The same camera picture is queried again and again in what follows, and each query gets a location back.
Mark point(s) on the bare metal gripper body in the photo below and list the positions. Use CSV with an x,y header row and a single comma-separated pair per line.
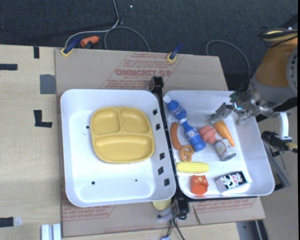
x,y
252,105

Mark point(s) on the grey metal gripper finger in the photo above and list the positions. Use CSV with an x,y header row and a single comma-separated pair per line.
x,y
243,117
221,112

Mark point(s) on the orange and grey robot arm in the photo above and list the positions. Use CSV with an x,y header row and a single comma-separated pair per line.
x,y
272,69

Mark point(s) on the orange carrot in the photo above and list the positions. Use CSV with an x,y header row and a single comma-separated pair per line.
x,y
223,130

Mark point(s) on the pink toy croissant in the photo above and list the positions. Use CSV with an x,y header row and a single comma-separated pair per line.
x,y
207,134

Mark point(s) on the large blue bottle white cap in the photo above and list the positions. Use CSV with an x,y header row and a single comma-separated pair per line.
x,y
193,136

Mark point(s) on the small grey can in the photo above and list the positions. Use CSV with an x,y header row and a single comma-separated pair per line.
x,y
224,150

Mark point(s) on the white plastic tray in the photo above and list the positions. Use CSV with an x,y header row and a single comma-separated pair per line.
x,y
252,156
115,181

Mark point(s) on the small blue bottle white cap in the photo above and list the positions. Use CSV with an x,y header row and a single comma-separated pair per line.
x,y
176,109

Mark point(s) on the orange sausage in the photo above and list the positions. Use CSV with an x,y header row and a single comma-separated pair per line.
x,y
175,136

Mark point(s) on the brown pretzel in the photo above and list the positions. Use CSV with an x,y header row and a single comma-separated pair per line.
x,y
186,156

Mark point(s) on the thin black rod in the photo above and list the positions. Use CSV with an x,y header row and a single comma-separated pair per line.
x,y
167,131

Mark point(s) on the yellow corn cob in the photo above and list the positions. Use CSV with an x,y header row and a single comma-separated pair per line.
x,y
192,167

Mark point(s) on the cow print milk carton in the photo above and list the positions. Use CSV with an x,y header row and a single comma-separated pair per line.
x,y
231,181

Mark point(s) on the orange fries carton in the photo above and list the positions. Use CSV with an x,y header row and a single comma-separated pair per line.
x,y
198,185

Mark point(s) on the yellow divided plate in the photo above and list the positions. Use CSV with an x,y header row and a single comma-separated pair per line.
x,y
122,134

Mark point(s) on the yellow round object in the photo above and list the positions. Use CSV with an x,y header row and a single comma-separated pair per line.
x,y
162,204

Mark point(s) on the brown cardboard board red print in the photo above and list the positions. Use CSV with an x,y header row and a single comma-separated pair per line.
x,y
95,69

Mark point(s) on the black cylinder on white bracket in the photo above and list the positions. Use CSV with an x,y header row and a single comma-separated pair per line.
x,y
283,124

